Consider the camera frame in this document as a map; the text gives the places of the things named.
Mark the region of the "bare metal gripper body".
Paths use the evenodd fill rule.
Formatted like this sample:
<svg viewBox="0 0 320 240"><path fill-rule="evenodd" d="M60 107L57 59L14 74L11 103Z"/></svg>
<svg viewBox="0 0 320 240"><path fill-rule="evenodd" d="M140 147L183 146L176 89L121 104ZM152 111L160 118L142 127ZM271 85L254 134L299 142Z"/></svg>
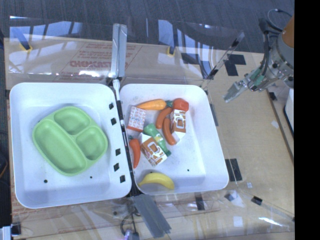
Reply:
<svg viewBox="0 0 320 240"><path fill-rule="evenodd" d="M280 80L286 86L294 88L294 62L281 59L265 60L262 65L252 70L244 76L244 79L250 80L248 89L252 92L263 91L270 87L273 83Z"/></svg>

